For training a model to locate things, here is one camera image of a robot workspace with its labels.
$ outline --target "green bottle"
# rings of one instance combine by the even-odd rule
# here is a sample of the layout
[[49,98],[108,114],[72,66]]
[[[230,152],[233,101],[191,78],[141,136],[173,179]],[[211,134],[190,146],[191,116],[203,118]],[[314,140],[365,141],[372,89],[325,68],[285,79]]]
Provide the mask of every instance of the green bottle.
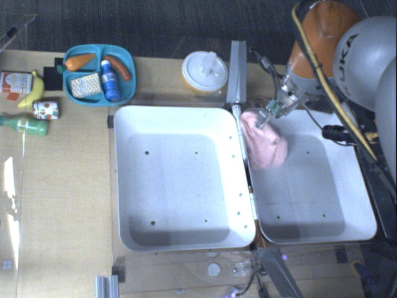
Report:
[[48,121],[34,118],[0,116],[0,126],[8,126],[16,132],[24,132],[27,135],[38,135],[44,137],[48,130]]

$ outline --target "blue bottle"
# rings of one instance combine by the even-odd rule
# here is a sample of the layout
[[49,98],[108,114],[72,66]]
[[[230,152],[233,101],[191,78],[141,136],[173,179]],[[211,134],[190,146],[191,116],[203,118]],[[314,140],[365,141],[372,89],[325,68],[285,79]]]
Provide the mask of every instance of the blue bottle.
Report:
[[102,85],[104,87],[106,99],[111,102],[121,100],[117,75],[112,71],[110,62],[108,60],[103,60],[100,65],[102,67]]

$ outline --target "pink cloth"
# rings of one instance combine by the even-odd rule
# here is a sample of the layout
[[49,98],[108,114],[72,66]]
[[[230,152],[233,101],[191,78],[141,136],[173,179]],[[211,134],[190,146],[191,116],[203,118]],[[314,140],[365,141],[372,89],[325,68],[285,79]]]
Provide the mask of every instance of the pink cloth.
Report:
[[251,169],[269,169],[271,166],[282,165],[288,153],[286,139],[269,124],[262,129],[256,128],[256,118],[257,114],[250,111],[241,114],[240,118]]

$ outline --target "brown hot dog toy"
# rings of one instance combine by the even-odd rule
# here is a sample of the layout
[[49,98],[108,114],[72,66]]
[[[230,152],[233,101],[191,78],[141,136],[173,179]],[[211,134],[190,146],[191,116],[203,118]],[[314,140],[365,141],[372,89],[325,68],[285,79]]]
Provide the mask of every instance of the brown hot dog toy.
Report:
[[120,62],[118,59],[113,57],[112,55],[105,55],[104,60],[108,60],[112,67],[114,67],[121,75],[122,79],[124,81],[129,81],[131,79],[131,74],[127,70],[127,68],[124,66],[122,62]]

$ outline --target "banana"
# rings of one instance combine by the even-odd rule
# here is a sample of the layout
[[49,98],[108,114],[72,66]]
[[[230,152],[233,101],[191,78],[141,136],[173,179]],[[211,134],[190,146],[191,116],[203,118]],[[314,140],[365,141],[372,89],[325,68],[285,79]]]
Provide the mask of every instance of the banana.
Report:
[[36,71],[32,72],[33,75],[33,87],[32,91],[28,96],[21,100],[18,104],[19,108],[31,108],[34,101],[38,101],[44,95],[44,81]]

